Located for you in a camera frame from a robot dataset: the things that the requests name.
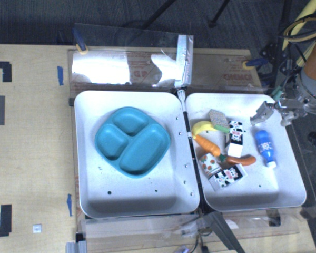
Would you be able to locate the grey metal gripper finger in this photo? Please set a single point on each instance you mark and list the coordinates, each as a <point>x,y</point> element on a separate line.
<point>287,117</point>
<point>262,112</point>

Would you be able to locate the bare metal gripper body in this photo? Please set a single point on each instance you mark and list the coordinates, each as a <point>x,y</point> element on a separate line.
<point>292,105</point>

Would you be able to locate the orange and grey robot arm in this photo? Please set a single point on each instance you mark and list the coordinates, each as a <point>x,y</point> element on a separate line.
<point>312,62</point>

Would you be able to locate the blue bottle with white cap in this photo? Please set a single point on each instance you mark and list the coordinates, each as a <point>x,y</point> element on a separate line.
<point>264,145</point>

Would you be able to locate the cow print milk carton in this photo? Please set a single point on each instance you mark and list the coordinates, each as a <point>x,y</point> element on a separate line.
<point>227,176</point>
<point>235,141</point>

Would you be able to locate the beige and green carton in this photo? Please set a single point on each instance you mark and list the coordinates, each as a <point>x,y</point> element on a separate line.
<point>218,118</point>

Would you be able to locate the orange-brown sausage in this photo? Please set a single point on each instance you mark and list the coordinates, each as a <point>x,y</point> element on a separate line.
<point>243,160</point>

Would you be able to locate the yellow banana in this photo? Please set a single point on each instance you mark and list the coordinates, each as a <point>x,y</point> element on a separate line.
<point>201,126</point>

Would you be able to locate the orange carrot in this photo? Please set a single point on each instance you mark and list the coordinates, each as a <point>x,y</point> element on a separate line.
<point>208,145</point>

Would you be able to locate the white can with orange print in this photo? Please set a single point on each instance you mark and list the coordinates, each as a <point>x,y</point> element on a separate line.
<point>209,165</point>

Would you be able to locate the white plastic tray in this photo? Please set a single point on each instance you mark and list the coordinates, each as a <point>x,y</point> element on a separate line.
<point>137,194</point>
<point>266,191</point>

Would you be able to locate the blue divided plate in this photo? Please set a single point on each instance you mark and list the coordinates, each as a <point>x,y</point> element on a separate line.
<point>144,149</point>

